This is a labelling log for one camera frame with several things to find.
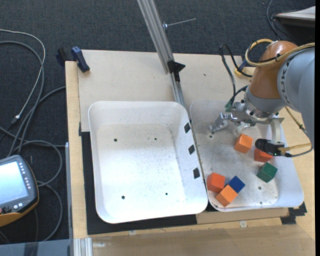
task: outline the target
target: blue cube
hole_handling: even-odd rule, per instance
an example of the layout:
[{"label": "blue cube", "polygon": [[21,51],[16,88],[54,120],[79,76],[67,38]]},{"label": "blue cube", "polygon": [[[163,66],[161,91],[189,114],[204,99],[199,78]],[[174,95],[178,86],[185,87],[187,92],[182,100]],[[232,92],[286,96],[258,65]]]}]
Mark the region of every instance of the blue cube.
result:
[{"label": "blue cube", "polygon": [[245,184],[239,179],[237,176],[234,176],[230,181],[229,181],[229,186],[237,193],[240,192],[245,186]]}]

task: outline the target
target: screen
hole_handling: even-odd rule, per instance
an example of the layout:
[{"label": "screen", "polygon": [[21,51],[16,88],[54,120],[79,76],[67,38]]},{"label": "screen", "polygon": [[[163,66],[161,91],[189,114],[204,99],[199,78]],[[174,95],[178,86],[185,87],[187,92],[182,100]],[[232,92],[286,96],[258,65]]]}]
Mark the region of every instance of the screen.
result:
[{"label": "screen", "polygon": [[28,196],[18,163],[0,165],[0,205]]}]

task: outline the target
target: wooden table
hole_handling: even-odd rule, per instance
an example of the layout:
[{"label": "wooden table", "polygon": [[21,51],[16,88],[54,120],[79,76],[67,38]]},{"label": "wooden table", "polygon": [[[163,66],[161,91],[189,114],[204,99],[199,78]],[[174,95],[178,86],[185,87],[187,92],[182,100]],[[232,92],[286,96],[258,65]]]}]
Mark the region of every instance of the wooden table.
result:
[{"label": "wooden table", "polygon": [[[79,127],[81,123],[81,129],[88,129],[86,124],[84,124],[85,120],[82,120],[85,119],[85,117],[81,119],[81,111],[85,113],[88,106],[80,107],[82,99],[80,98],[79,87],[86,85],[86,83],[91,86],[91,94],[95,96],[90,95],[92,99],[89,101],[93,102],[101,99],[118,100],[119,97],[121,97],[121,100],[128,100],[130,97],[133,97],[133,100],[141,100],[140,96],[133,96],[132,92],[128,92],[127,89],[122,94],[120,93],[122,86],[127,88],[128,83],[130,83],[130,86],[132,87],[134,87],[136,83],[147,82],[151,87],[157,88],[157,86],[159,86],[155,91],[155,94],[151,96],[151,100],[161,100],[162,97],[164,97],[163,99],[174,101],[173,93],[171,92],[170,83],[167,83],[167,80],[169,81],[169,79],[167,79],[164,74],[157,53],[95,50],[82,51],[87,64],[90,66],[89,72],[82,73],[77,68],[77,63],[74,61],[67,61],[65,63],[72,235],[75,239],[128,235],[131,234],[132,231],[98,235],[88,235],[87,232],[82,142]],[[187,110],[189,109],[190,104],[196,100],[228,100],[230,98],[232,93],[231,81],[221,62],[220,56],[174,54],[174,57],[176,62],[186,65],[186,68],[180,72],[180,78]],[[229,66],[232,67],[231,60],[228,59],[227,61]],[[235,76],[235,79],[238,88],[247,85],[249,82],[245,77]],[[103,84],[117,86],[119,91],[115,92],[116,96],[112,98],[110,92],[99,91]],[[294,115],[302,122],[299,113],[295,112]],[[288,145],[309,142],[308,138],[299,130],[298,126],[288,115],[286,110],[283,109],[280,112],[280,116],[285,118],[281,125]],[[307,209],[305,216],[296,217],[296,222],[303,231],[315,240],[314,151],[296,157],[293,161],[304,191],[304,202]],[[262,226],[277,226],[278,228],[281,228],[283,225],[280,217],[288,215],[288,208],[254,209],[236,212],[202,212],[196,215],[197,225],[135,230],[134,233],[137,235],[162,234],[191,230],[237,229],[239,227]]]}]

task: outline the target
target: green cube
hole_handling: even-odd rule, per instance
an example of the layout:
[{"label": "green cube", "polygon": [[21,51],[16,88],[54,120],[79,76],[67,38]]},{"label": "green cube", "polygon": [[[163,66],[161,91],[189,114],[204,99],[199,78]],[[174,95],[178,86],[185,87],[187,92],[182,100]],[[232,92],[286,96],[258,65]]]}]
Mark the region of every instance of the green cube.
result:
[{"label": "green cube", "polygon": [[275,177],[277,170],[278,169],[274,167],[272,164],[266,162],[264,165],[260,167],[257,176],[264,182],[268,183]]}]

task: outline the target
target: black mat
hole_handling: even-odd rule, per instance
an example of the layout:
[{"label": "black mat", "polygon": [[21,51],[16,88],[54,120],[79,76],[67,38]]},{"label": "black mat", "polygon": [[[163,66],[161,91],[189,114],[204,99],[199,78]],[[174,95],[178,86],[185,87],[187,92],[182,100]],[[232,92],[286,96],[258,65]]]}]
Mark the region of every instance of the black mat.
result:
[{"label": "black mat", "polygon": [[187,225],[197,224],[196,215],[194,214],[154,218],[154,219],[132,221],[132,222],[119,223],[119,224],[111,224],[111,223],[104,222],[96,212],[90,133],[82,132],[81,140],[82,140],[84,190],[85,190],[88,235],[120,232],[120,231],[130,231],[130,230],[168,228],[168,227],[187,226]]}]

